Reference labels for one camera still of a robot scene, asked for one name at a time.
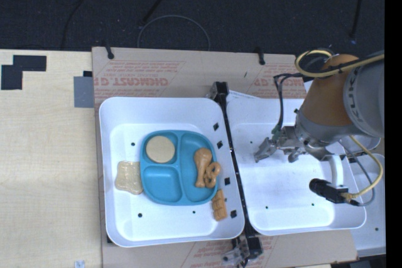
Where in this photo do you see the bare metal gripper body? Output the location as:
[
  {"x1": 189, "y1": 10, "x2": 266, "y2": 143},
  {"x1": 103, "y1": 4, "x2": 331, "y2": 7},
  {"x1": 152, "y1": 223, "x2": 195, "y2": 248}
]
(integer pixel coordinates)
[{"x1": 275, "y1": 126, "x2": 334, "y2": 162}]

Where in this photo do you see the white plastic tray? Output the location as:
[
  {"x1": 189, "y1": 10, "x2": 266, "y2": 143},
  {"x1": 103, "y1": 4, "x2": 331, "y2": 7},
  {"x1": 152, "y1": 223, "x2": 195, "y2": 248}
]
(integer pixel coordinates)
[
  {"x1": 225, "y1": 96, "x2": 368, "y2": 237},
  {"x1": 99, "y1": 96, "x2": 246, "y2": 249}
]

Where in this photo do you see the thin black rod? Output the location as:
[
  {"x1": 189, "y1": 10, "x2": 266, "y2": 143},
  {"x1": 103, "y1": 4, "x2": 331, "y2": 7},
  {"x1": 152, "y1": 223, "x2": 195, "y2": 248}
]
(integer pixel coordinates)
[{"x1": 219, "y1": 93, "x2": 256, "y2": 240}]

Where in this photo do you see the brown toy pretzel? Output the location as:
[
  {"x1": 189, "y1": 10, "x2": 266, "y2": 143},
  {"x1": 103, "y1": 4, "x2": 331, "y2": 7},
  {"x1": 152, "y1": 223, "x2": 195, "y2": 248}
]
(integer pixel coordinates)
[{"x1": 204, "y1": 161, "x2": 222, "y2": 190}]

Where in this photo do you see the brown toy chicken drumstick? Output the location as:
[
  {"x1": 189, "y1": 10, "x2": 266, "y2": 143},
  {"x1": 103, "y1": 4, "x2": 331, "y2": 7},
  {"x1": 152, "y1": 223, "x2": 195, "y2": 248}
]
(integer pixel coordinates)
[{"x1": 192, "y1": 147, "x2": 214, "y2": 189}]

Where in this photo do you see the brown toy waffle bar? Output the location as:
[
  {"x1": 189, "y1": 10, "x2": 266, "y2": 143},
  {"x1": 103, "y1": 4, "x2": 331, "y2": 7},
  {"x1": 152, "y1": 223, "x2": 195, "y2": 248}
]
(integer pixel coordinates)
[{"x1": 210, "y1": 188, "x2": 229, "y2": 222}]

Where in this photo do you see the brown cardboard board red print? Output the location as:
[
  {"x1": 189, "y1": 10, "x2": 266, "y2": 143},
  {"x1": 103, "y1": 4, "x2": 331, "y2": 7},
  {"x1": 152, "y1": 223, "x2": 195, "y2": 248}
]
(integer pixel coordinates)
[{"x1": 91, "y1": 46, "x2": 359, "y2": 268}]

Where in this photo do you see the tan round biscuit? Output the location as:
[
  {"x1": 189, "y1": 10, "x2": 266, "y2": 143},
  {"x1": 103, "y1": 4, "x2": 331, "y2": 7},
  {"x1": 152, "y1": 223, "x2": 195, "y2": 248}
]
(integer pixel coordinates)
[{"x1": 144, "y1": 135, "x2": 177, "y2": 164}]

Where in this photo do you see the blue divided plate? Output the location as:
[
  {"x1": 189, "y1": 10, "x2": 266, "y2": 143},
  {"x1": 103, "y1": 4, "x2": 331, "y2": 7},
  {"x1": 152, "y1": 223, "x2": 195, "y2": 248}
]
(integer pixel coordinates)
[{"x1": 139, "y1": 129, "x2": 219, "y2": 206}]

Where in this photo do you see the beige toy bread slice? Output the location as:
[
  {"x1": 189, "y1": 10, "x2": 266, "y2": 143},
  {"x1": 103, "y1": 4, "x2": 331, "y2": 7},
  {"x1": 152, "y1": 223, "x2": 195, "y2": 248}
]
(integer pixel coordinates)
[{"x1": 114, "y1": 160, "x2": 144, "y2": 196}]

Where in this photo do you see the black cylinder on white bracket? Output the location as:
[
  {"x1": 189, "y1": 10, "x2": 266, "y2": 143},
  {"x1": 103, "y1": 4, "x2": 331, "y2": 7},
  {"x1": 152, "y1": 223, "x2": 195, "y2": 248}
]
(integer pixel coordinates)
[{"x1": 308, "y1": 154, "x2": 350, "y2": 205}]

